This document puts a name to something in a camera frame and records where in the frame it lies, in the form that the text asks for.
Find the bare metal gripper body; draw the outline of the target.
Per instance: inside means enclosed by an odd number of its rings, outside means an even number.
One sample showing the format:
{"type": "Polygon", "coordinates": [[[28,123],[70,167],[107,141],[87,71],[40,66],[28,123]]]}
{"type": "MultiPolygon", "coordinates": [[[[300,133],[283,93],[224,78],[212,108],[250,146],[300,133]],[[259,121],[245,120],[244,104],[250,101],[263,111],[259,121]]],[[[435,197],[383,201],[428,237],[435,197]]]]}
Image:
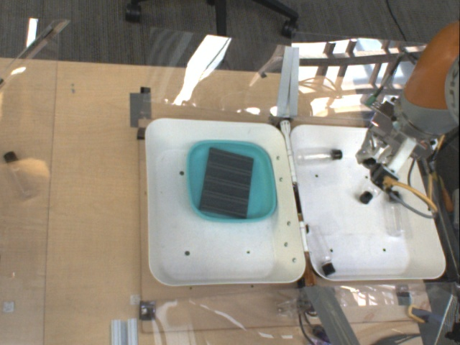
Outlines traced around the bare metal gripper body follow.
{"type": "Polygon", "coordinates": [[[398,120],[394,100],[395,98],[391,98],[390,101],[375,101],[371,105],[374,115],[369,125],[369,131],[375,146],[398,149],[406,139],[406,136],[397,127],[398,120]]]}

